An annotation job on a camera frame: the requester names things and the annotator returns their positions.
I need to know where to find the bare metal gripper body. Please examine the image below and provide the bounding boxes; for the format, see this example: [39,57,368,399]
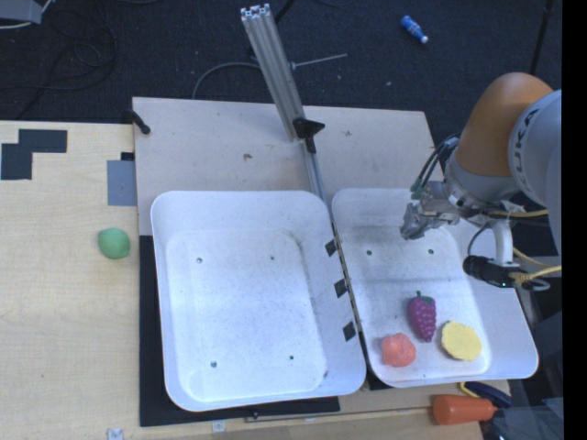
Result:
[414,181,463,228]

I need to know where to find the white plastic tray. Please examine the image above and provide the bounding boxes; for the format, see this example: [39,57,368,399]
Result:
[150,189,369,413]
[330,186,540,391]

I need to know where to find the purple toy grapes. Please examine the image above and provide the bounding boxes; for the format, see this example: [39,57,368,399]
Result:
[406,290,438,344]

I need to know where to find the thin black and white rod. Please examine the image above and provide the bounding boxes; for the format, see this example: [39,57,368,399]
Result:
[302,138,365,338]

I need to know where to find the yellow round toy biscuit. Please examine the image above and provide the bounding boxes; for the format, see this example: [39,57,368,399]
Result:
[440,319,483,362]

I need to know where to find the orange toy fruit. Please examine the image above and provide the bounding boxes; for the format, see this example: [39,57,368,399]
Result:
[380,332,418,369]

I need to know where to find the small blue bottle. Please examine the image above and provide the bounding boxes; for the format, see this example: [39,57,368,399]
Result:
[399,14,430,46]

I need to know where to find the pale wood board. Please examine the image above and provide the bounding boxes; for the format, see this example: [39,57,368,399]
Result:
[131,96,447,237]

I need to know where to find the green toy lime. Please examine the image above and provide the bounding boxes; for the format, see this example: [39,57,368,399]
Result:
[96,226,132,261]

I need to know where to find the black cylinder on white bracket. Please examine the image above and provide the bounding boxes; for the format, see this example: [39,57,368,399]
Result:
[461,220,523,289]

